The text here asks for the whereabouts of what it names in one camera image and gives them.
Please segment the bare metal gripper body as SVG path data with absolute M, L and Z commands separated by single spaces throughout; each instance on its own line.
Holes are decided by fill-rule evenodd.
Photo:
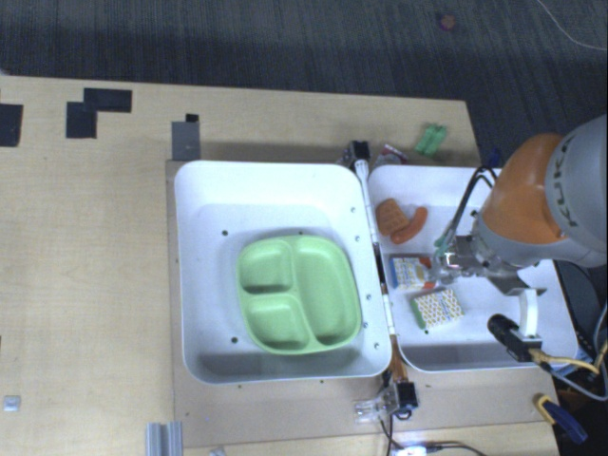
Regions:
M 480 237 L 456 236 L 444 253 L 444 272 L 450 278 L 483 277 L 503 295 L 518 295 L 529 289 L 519 268 L 502 261 L 486 248 Z

